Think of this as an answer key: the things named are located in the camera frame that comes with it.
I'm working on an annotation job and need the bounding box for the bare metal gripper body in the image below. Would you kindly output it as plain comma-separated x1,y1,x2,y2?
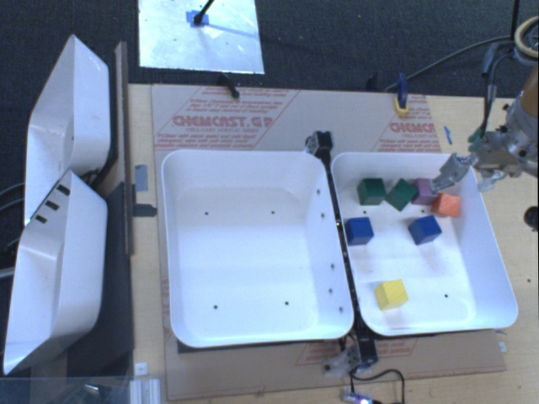
470,131,536,179

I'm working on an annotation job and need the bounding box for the purple cube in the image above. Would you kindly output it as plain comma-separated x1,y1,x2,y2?
411,177,440,206

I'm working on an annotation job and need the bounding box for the orange cube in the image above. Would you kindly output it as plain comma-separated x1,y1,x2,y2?
430,192,462,218

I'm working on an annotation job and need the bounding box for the green cube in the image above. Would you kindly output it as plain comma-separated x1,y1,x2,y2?
356,177,387,206
385,178,419,212

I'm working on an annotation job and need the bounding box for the blue cube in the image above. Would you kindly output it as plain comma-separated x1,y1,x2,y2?
344,216,376,247
407,214,443,247

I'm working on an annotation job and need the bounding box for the white plastic tray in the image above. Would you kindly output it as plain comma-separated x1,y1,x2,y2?
330,151,520,338
161,148,355,349

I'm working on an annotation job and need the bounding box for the thin black and white rod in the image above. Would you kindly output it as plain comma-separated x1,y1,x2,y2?
321,153,365,337

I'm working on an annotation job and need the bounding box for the yellow cube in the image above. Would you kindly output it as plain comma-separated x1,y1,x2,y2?
373,279,409,311

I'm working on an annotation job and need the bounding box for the brown cardboard board red print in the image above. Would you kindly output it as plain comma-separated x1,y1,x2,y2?
150,82,508,401

